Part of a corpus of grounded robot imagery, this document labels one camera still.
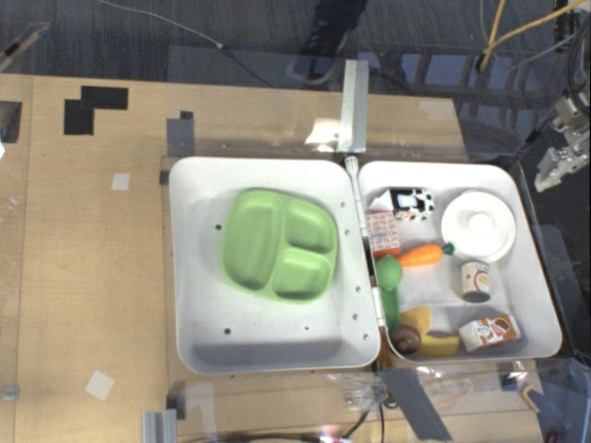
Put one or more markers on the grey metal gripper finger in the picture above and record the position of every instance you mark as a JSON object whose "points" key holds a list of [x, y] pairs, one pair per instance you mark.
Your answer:
{"points": [[582, 142], [554, 170]]}

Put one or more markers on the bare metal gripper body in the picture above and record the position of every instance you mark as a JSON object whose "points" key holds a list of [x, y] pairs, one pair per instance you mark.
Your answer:
{"points": [[571, 117]]}

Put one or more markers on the white round bowl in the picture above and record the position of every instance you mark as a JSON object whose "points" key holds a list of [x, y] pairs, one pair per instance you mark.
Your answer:
{"points": [[480, 224]]}

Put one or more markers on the white and orange can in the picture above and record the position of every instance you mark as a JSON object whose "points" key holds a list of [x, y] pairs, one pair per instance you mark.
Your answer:
{"points": [[475, 279]]}

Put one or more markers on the white plastic tray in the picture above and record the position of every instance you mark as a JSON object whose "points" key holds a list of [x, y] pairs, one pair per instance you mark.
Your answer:
{"points": [[522, 302], [208, 330]]}

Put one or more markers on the black and white cow carton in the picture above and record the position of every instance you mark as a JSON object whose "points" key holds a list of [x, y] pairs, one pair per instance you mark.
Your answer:
{"points": [[415, 200]]}

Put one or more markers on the orange carrot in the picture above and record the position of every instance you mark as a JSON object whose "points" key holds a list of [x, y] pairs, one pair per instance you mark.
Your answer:
{"points": [[420, 255]]}

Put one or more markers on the white and brown carton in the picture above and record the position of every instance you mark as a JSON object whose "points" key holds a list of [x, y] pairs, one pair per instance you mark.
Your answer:
{"points": [[489, 332]]}

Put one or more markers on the orange and white carton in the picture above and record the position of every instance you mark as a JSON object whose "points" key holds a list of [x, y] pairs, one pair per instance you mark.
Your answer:
{"points": [[383, 233]]}

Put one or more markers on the thin black and white rod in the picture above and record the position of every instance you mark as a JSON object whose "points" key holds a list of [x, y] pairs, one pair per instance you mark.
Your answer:
{"points": [[358, 201]]}

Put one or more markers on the yellow toy bread slice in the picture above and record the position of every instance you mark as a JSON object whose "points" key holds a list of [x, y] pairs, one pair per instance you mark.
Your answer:
{"points": [[417, 317]]}

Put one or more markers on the yellow toy cheese wedge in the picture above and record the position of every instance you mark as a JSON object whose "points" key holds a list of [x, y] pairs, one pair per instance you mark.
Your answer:
{"points": [[438, 345]]}

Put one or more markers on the brown doughnut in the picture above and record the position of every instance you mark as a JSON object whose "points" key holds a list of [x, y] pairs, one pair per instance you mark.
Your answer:
{"points": [[405, 338]]}

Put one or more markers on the person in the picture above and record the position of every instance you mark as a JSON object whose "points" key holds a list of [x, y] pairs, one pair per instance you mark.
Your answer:
{"points": [[339, 12]]}

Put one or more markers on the green divided plate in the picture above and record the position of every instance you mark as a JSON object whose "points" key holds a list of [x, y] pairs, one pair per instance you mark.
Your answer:
{"points": [[251, 243]]}

